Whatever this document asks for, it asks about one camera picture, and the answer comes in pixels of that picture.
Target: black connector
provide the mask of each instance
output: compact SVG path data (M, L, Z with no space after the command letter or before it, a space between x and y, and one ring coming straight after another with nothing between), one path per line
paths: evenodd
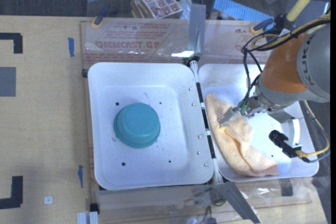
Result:
M271 131L268 137L275 145L277 145L279 148L282 148L282 152L290 158L297 157L298 155L295 151L299 151L302 148L302 145L296 145L292 147L288 143L288 137L277 130Z

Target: blue striped object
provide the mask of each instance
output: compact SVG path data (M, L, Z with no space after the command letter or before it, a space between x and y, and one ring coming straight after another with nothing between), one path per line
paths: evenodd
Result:
M230 17L238 20L252 20L263 22L267 19L274 18L265 13L259 12L253 8L249 8L231 0L214 0L213 9L225 13ZM271 29L273 24L270 24L266 29Z

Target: blue plastic item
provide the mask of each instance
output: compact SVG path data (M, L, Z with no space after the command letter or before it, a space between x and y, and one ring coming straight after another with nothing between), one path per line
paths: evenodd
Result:
M114 130L124 144L135 148L148 147L159 137L159 116L147 104L130 104L115 117Z

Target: black corner marker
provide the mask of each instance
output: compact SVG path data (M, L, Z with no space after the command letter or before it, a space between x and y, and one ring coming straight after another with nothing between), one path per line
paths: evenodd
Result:
M2 40L13 40L14 53L23 53L23 38L20 33L0 33L0 39Z
M23 176L12 177L10 198L0 199L0 209L20 207L23 203Z

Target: gray square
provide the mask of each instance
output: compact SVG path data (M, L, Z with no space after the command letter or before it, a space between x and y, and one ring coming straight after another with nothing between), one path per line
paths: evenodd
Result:
M16 67L0 67L0 97L16 96Z

